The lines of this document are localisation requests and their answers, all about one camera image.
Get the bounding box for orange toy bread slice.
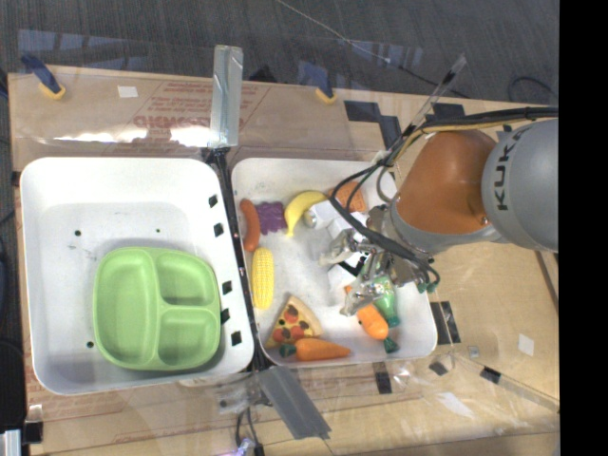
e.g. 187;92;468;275
327;179;369;215

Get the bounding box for green divided plate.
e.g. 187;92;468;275
92;246;223;372

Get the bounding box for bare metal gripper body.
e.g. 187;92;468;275
351;204;429;288

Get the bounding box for orange toy sausage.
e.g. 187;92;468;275
238;198;262;254

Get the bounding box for green plastic bottle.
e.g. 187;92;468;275
370;273;402;329

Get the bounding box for toy pizza slice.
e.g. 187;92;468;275
264;294;325;350

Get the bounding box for yellow banana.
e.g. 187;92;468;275
283;190;330;239

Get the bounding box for white plastic tray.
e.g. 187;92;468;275
19;156;256;396
230;157;439;370

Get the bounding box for purple toy grapes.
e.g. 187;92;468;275
256;200;289;237

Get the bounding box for long orange toy carrot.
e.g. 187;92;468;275
278;336;352;363

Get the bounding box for brown cardboard board, red print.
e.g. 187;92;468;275
7;64;458;448

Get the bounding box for small white can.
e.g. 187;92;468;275
303;200;348;231

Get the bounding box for short orange toy carrot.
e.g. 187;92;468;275
355;303;401;354

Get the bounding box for yellow toy corn cob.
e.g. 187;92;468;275
250;246;276;311

